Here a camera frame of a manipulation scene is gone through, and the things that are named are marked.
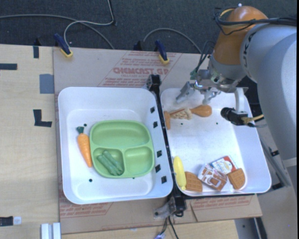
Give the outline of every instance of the orange toy food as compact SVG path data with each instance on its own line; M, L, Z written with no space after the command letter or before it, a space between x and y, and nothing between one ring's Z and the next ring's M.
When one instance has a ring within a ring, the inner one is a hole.
M196 191L196 192L203 191L203 184L201 180L197 178L196 174L193 174L191 172L185 172L185 177L186 177L186 190Z
M170 129L170 114L168 111L164 111L164 117L165 117L166 128Z
M212 114L212 108L209 105L200 105L193 109L190 109L193 114L201 117L208 117Z
M78 145L81 151L81 154L88 165L92 167L92 157L91 157L91 148L90 148L90 139L87 134L84 133L84 127L78 126L76 130L79 132L77 137Z
M228 178L234 189L241 189L246 182L245 173L242 168L238 168L237 170L229 173Z

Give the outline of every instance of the snack package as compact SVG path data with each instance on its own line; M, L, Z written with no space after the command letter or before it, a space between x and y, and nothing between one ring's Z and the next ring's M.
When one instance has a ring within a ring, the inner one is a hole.
M216 161L211 162L210 165L224 174L229 174L238 168L230 156L224 156L217 159Z
M227 183L227 175L217 171L209 164L202 166L197 177L208 186L221 191Z

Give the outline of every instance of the metal bracket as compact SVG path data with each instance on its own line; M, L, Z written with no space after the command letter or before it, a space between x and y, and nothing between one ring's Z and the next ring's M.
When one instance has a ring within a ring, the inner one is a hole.
M191 96L195 90L193 89L193 86L186 82L185 85L181 88L180 94L176 97L176 102L181 103L184 101L187 97Z
M166 219L176 211L175 198L171 197L170 200L162 207L153 210L154 219Z
M245 92L248 88L236 88L234 94L236 99L236 113L245 114Z
M185 211L187 207L186 207L186 201L185 201L184 195L181 193L180 189L177 186L176 177L175 177L175 173L173 170L173 162L172 162L172 158L171 158L170 150L169 150L169 143L168 143L168 139L167 139L164 114L163 114L163 109L162 109L160 98L159 98L160 85L161 85L161 80L160 80L159 75L150 75L149 76L147 83L146 83L146 87L149 91L151 91L154 94L155 99L156 99L159 119L160 119L160 123L162 126L164 142L165 142L167 157L168 157L169 166L170 166L170 172L171 172L172 179L173 179L173 189L170 194L169 201L161 208L156 209L154 211L154 216L160 217L160 218L161 217L166 218L170 214L174 214L174 213L175 213L175 215L182 216L183 211Z
M217 95L219 95L221 93L220 90L212 87L209 90L206 91L201 91L201 94L204 95L204 99L203 99L203 105L208 105L210 103L210 100L212 98L215 98Z

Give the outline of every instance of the white tray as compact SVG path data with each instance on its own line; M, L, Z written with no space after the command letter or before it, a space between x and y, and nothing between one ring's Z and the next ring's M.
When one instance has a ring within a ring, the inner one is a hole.
M180 108L194 108L202 104L204 96L195 91L182 103L176 103L175 98L180 89L166 89L161 94L164 111ZM203 185L202 193L182 191L189 196L212 196L264 193L271 186L271 176L261 147L257 129L248 126L235 126L222 118L220 111L224 107L235 108L236 99L233 93L221 93L211 99L212 115L192 119L171 119L171 129L167 137L172 158L179 156L185 171L198 174L202 165L215 161L223 156L232 157L246 176L245 186L234 190L228 182L221 191ZM247 99L245 111L252 117Z
M173 187L154 95L141 88L70 87L58 96L63 191L75 204L162 198ZM136 120L150 131L155 165L145 176L102 177L88 168L77 145L76 127L104 120Z

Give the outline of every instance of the cardboard sheet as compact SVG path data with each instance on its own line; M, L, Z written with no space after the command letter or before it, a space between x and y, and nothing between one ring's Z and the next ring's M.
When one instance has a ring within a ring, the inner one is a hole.
M57 158L59 178L59 212L63 234L161 226L153 209L166 203L165 198L115 203L75 205L62 190L60 140L57 97L67 87L143 87L151 74L161 77L160 91L182 88L189 81L190 72L197 66L199 54L167 53L170 62L163 65L157 52L96 50L72 48L73 57L66 58L53 49ZM205 60L201 68L207 68ZM231 220L262 215L256 195L211 197L186 200L187 210L175 223Z

